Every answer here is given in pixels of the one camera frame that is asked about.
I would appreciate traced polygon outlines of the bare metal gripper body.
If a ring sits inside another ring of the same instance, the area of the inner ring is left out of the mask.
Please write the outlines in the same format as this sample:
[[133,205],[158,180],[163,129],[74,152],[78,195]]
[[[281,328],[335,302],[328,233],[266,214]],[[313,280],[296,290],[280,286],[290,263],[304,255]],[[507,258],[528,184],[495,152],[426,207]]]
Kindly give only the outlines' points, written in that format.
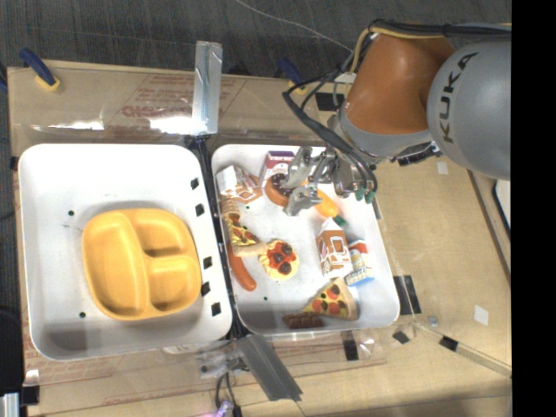
[[349,153],[327,146],[312,157],[314,185],[330,184],[340,198],[354,195],[356,199],[373,198],[373,168]]

